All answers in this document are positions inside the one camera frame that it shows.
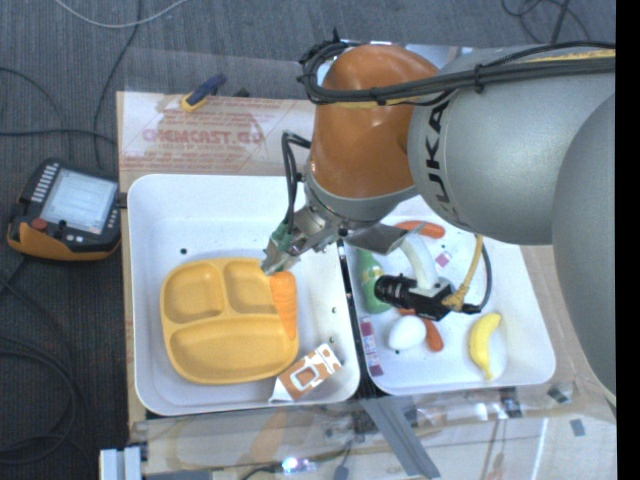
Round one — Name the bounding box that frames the yellow banana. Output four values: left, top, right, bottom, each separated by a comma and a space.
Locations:
468, 312, 503, 382

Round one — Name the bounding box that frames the white and maroon packet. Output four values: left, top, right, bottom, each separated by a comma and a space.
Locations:
358, 314, 386, 378

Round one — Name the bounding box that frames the black cylinder on white bracket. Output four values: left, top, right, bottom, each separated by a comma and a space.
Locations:
373, 232, 455, 323

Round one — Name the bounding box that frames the white egg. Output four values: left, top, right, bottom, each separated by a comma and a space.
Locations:
387, 314, 428, 352

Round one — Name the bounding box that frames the yellow divided plate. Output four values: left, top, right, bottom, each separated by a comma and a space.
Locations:
159, 257, 301, 386

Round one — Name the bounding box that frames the brown cardboard board red print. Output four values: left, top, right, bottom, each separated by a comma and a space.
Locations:
115, 91, 569, 432

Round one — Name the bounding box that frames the orange and white carton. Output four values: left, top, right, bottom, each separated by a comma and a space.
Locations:
269, 343, 344, 404

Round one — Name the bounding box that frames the white plastic tray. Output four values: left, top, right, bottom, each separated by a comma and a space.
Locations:
341, 207, 557, 397
126, 173, 362, 417

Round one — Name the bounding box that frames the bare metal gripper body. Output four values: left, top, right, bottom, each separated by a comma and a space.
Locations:
268, 205, 350, 261

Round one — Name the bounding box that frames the orange carrot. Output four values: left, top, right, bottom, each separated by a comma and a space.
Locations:
268, 269, 300, 342

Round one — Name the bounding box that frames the orange sausage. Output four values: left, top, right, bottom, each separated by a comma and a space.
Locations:
397, 307, 446, 354
393, 220, 447, 241

